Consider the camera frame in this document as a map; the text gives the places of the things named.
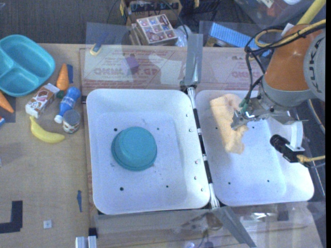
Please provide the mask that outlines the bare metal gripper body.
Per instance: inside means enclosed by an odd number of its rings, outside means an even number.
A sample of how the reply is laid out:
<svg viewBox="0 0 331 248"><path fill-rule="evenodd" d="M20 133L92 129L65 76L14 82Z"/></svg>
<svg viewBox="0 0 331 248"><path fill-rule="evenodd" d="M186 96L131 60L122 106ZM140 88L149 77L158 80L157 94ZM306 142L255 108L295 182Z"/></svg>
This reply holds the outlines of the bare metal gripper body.
<svg viewBox="0 0 331 248"><path fill-rule="evenodd" d="M273 104L270 99L263 97L244 98L239 104L238 114L241 114L246 121L259 121L273 118L283 125L290 125L294 118L287 110Z"/></svg>

